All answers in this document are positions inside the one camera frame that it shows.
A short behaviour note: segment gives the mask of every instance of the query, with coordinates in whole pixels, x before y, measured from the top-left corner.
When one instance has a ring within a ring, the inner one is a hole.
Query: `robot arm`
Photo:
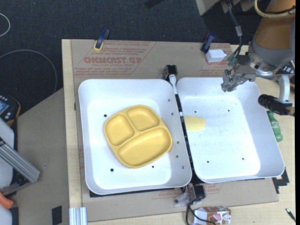
[[[288,101],[289,76],[292,75],[281,73],[280,69],[295,58],[296,0],[272,0],[266,12],[262,12],[257,3],[255,0],[255,9],[263,17],[261,23],[248,52],[230,57],[234,63],[232,69],[225,70],[221,87],[223,91],[232,91],[246,81],[255,81],[256,77],[278,80],[279,98],[262,95],[259,103],[280,115],[294,115]]]

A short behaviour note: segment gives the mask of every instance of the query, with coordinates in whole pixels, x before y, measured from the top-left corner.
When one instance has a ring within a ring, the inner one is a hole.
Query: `green object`
[[[280,126],[279,126],[278,121],[274,117],[274,112],[269,110],[269,111],[267,111],[267,114],[268,114],[272,129],[273,129],[276,141],[277,142],[282,141],[283,137],[281,135]]]

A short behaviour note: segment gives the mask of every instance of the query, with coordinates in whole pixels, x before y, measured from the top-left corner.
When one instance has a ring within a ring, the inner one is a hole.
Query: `orange object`
[[[14,201],[6,198],[2,193],[0,193],[0,204],[5,208],[10,209],[13,207]]]

